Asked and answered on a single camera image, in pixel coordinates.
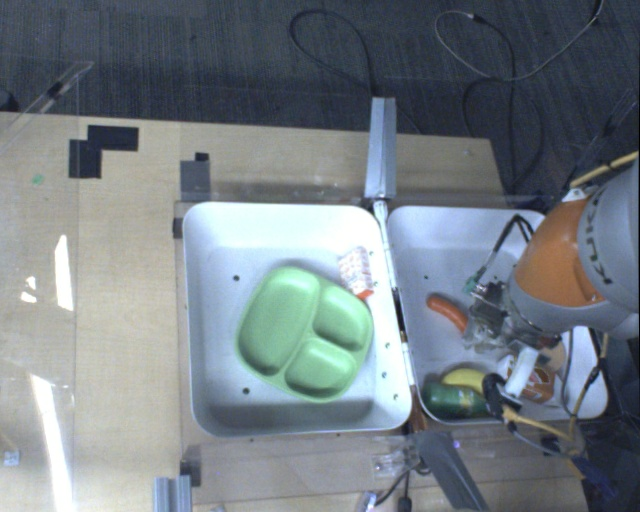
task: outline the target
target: table surface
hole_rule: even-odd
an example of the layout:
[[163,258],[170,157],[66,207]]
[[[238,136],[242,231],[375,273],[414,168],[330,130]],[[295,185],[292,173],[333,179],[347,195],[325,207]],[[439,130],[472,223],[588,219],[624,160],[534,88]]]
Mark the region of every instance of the table surface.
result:
[[[69,140],[86,139],[89,125],[137,127],[138,150],[104,151],[101,179],[70,179]],[[75,318],[59,320],[59,311],[49,318],[43,307],[37,325],[18,341],[22,354],[33,354],[30,366],[23,368],[27,373],[39,374],[34,368],[43,368],[42,375],[66,372],[72,421],[66,426],[72,432],[66,450],[77,510],[151,510],[153,478],[175,477],[178,471],[179,326],[171,226],[180,199],[180,162],[193,160],[196,152],[208,153],[214,193],[220,197],[246,191],[248,183],[264,184],[262,190],[270,192],[287,192],[295,184],[301,190],[333,188],[357,196],[364,184],[367,146],[365,133],[47,115],[39,116],[0,155],[0,197],[15,224],[1,231],[3,243],[16,233],[53,243],[59,240],[60,225],[69,228]],[[485,140],[401,135],[397,155],[401,193],[431,194],[440,203],[456,194],[467,203],[500,201],[498,173]],[[15,238],[13,243],[20,244]],[[51,258],[24,257],[24,271],[28,267],[30,275],[51,271]],[[8,293],[0,300],[8,301]],[[62,322],[61,327],[55,322]],[[75,342],[36,343],[54,328],[69,332]],[[11,360],[16,340],[0,338],[0,361]],[[16,377],[8,368],[0,366],[0,405],[3,415],[10,410],[12,416],[0,418],[0,443],[5,451],[17,447],[22,460],[2,469],[2,508],[56,510],[60,502],[52,492],[56,479],[49,469],[46,435],[33,423],[33,407],[21,407],[33,398],[26,392],[10,394],[6,384]],[[480,477],[480,490],[495,510],[584,510],[580,483],[557,465],[552,472],[547,470],[551,466],[540,471],[534,467],[546,459],[531,450],[496,455],[499,444],[483,444],[468,431],[465,435],[474,439],[469,442],[470,470]],[[480,429],[478,435],[486,432]],[[482,478],[484,471],[493,480]],[[414,510],[450,510],[434,481],[417,480],[412,481],[419,487],[412,491]],[[358,496],[225,506],[229,512],[351,511]],[[194,510],[208,511],[212,505]],[[381,510],[394,506],[390,500]]]

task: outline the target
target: metal bracket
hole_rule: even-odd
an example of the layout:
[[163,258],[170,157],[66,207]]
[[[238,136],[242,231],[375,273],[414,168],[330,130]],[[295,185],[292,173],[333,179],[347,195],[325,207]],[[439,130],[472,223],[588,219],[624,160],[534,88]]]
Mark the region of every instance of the metal bracket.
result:
[[373,98],[365,199],[392,199],[396,195],[396,122],[396,100]]
[[153,512],[191,512],[191,477],[156,478],[153,482]]

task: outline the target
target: banana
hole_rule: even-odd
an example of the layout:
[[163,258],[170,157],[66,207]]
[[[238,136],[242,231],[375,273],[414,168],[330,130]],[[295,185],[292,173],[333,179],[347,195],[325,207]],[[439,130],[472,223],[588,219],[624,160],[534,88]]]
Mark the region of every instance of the banana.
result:
[[442,378],[442,383],[448,384],[449,386],[471,388],[476,393],[479,393],[480,396],[484,396],[482,391],[482,379],[484,375],[481,371],[471,368],[458,368],[457,370],[447,373]]

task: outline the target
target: white cable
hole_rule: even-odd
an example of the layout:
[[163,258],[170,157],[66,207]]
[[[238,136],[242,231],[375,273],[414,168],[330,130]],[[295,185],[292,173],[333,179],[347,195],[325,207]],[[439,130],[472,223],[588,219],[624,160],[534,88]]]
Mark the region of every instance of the white cable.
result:
[[501,77],[493,76],[493,75],[490,75],[489,73],[485,73],[484,71],[479,70],[478,68],[473,66],[471,63],[467,62],[462,57],[460,57],[460,55],[458,55],[447,43],[445,43],[444,39],[442,38],[442,35],[440,34],[440,30],[438,29],[438,22],[440,21],[440,19],[443,16],[446,16],[448,14],[458,14],[458,15],[465,16],[466,18],[469,18],[470,20],[473,20],[473,19],[476,18],[475,14],[469,13],[469,12],[464,12],[464,11],[456,11],[456,10],[441,12],[436,17],[436,20],[434,22],[434,31],[435,31],[436,39],[438,40],[438,42],[442,46],[444,46],[445,50],[447,50],[458,62],[460,62],[461,64],[463,64],[467,68],[469,68],[474,73],[477,73],[478,75],[480,75],[480,76],[482,76],[484,78],[491,78],[491,79],[494,79],[494,80],[499,80],[501,82],[519,82],[521,80],[526,80],[527,78],[531,78],[533,75],[538,74],[540,71],[542,71],[544,68],[546,68],[549,64],[551,64],[551,62],[553,62],[555,59],[560,57],[560,55],[562,55],[564,52],[566,52],[578,39],[580,39],[584,35],[584,33],[587,30],[589,30],[591,25],[593,25],[597,21],[598,16],[600,15],[600,12],[602,11],[602,8],[604,7],[604,2],[605,2],[605,0],[601,1],[598,10],[591,17],[591,19],[589,20],[589,23],[587,23],[584,26],[584,28],[582,30],[580,30],[560,50],[558,50],[551,57],[549,57],[547,60],[545,60],[542,64],[540,64],[538,67],[536,67],[535,69],[533,69],[529,73],[526,73],[526,74],[520,75],[520,76],[514,76],[514,77],[511,77],[511,78],[501,78]]

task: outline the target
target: dark gray floor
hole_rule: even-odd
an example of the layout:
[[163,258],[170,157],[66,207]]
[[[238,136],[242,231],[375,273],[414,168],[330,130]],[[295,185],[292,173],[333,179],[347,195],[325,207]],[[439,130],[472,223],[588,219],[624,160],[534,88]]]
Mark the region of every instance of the dark gray floor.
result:
[[[523,74],[576,34],[594,4],[5,0],[0,5],[0,85],[25,105],[63,62],[92,60],[95,67],[85,77],[80,96],[83,114],[366,130],[368,92],[318,68],[288,39],[294,14],[318,7],[340,13],[361,32],[371,56],[375,92],[395,96],[422,133],[466,135],[461,99],[479,77],[436,41],[433,25],[438,13],[461,9],[494,23],[510,39],[517,74]],[[476,67],[509,75],[506,46],[486,26],[450,16],[442,20],[441,31]],[[362,50],[344,23],[308,17],[299,23],[298,34],[310,52],[365,80]],[[636,0],[606,0],[600,21],[569,51],[517,84],[512,118],[515,176],[528,171],[540,144],[542,151],[515,192],[557,195],[625,91],[637,97],[639,45]],[[505,84],[476,87],[469,112],[474,133],[492,140],[503,182],[510,189],[514,173],[508,92]],[[57,110],[74,108],[75,102],[66,99]],[[404,118],[399,128],[412,131]],[[636,108],[585,165],[637,146]]]

